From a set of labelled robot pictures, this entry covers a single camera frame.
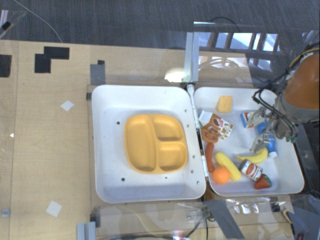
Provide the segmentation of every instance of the banana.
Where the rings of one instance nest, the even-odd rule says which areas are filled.
[[[264,147],[264,148],[260,149],[258,151],[258,153],[254,154],[254,155],[249,155],[249,156],[237,155],[236,158],[238,158],[242,161],[247,159],[251,163],[259,164],[259,163],[263,162],[267,158],[267,156],[268,156],[268,149],[266,147]]]

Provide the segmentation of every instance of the tin can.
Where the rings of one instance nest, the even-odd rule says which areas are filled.
[[[253,162],[248,161],[247,159],[239,166],[239,171],[241,171],[247,178],[257,181],[262,176],[262,168],[254,164]]]

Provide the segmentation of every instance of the yellow plate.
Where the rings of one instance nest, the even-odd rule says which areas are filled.
[[[129,165],[144,174],[182,169],[188,149],[182,125],[164,114],[137,114],[124,126],[124,148]]]

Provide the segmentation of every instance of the yellow corn cob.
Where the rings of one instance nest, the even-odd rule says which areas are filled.
[[[240,171],[238,170],[236,165],[229,159],[229,157],[226,156],[226,154],[224,154],[220,151],[217,152],[215,154],[215,160],[220,166],[223,166],[228,169],[228,171],[230,172],[230,178],[232,180],[234,180],[236,182],[238,180],[240,180],[240,178],[241,178]]]

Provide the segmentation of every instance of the yellow sponge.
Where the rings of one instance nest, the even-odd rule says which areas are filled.
[[[231,112],[232,107],[232,96],[220,96],[216,111],[220,113]]]

